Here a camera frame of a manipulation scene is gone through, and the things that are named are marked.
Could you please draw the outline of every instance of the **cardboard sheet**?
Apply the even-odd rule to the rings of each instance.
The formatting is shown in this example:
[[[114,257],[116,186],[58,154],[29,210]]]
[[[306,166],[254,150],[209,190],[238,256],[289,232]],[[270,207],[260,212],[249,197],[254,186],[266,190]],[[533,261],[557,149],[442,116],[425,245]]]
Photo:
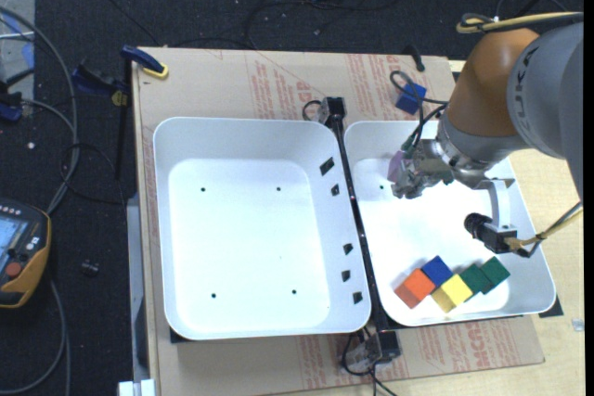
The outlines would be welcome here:
[[[172,343],[163,311],[152,135],[174,116],[299,120],[307,102],[325,96],[345,98],[347,123],[413,120],[394,106],[399,93],[390,71],[408,73],[427,97],[448,99],[454,86],[448,61],[423,57],[426,70],[418,72],[412,58],[390,55],[143,49],[170,70],[158,80],[136,69],[134,79],[150,373],[159,394],[255,396],[368,382],[340,368],[347,336]],[[406,328],[399,338],[404,354],[378,367],[382,381],[544,361],[530,317]]]

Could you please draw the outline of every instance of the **dark floor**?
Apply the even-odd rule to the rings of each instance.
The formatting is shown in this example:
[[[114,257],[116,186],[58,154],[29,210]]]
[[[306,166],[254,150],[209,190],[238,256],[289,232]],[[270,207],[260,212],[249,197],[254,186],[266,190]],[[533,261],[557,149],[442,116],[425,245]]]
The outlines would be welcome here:
[[[83,60],[121,80],[123,45],[169,45],[400,53],[465,58],[477,41],[456,32],[468,12],[515,16],[530,0],[35,0],[35,99],[71,118],[70,74]],[[583,11],[584,0],[540,0],[530,13]],[[60,67],[53,48],[63,58]],[[71,361],[63,357],[31,395],[113,395],[132,378],[128,254],[123,200],[136,191],[128,118],[122,180],[116,160],[119,110],[104,96],[76,92],[80,163],[52,213],[54,243],[46,279],[19,310],[0,310],[0,394],[41,377],[58,354],[56,283],[68,322]],[[19,122],[0,122],[0,196],[46,209],[71,158],[71,133],[54,114],[34,108]],[[85,275],[82,264],[98,265]]]

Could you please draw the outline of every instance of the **blue cube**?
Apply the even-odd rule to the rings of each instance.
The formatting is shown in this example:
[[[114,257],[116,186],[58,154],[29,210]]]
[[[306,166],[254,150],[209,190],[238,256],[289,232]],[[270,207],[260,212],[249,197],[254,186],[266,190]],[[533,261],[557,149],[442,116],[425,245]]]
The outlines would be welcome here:
[[[432,280],[436,287],[440,287],[447,279],[454,275],[452,270],[446,266],[446,263],[439,256],[435,256],[420,269]]]
[[[415,84],[415,89],[417,90],[419,98],[423,99],[425,97],[425,93],[427,93],[427,89],[420,86],[419,84]],[[407,83],[405,86],[405,91],[396,101],[396,107],[408,112],[409,114],[414,114],[419,110],[419,102],[417,101],[415,93],[413,92],[413,89],[409,83]]]

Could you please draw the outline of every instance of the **black clip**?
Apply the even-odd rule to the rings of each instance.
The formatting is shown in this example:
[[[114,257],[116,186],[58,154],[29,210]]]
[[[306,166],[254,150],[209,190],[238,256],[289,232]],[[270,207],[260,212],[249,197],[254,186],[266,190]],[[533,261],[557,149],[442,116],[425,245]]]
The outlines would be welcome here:
[[[420,59],[420,53],[416,46],[408,45],[402,50],[403,55],[411,55],[412,59],[415,60],[415,64],[417,65],[417,70],[425,71],[425,65],[423,65],[422,60]]]
[[[79,91],[91,95],[113,96],[116,92],[130,94],[130,87],[120,80],[91,70],[84,64],[85,60],[72,72],[72,82]]]

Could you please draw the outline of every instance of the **orange cube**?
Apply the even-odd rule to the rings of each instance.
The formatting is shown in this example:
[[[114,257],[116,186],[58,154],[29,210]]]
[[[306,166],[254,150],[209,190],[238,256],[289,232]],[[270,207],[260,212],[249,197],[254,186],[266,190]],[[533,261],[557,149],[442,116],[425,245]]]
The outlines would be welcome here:
[[[394,293],[411,309],[419,305],[433,290],[435,284],[421,269],[415,269]]]

